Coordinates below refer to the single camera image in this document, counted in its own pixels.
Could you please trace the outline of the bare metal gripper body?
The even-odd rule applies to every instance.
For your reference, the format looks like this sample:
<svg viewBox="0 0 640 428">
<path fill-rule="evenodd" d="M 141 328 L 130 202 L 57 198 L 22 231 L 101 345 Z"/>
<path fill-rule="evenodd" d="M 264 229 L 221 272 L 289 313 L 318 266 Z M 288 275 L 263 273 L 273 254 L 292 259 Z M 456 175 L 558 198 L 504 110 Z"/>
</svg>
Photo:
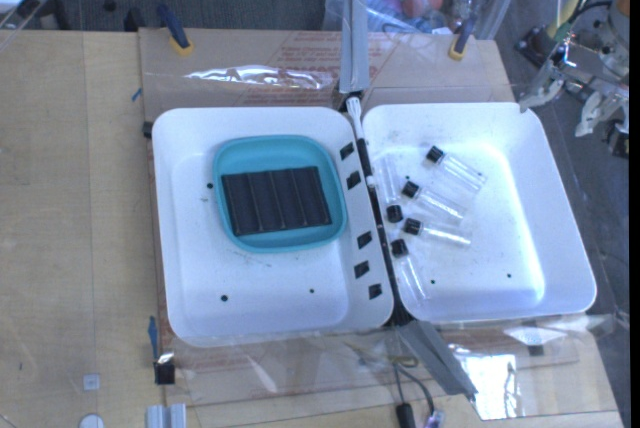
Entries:
<svg viewBox="0 0 640 428">
<path fill-rule="evenodd" d="M 619 96 L 629 99 L 629 87 L 623 77 L 612 72 L 599 54 L 584 46 L 566 46 L 558 68 L 569 81 L 589 87 L 604 96 Z"/>
</svg>

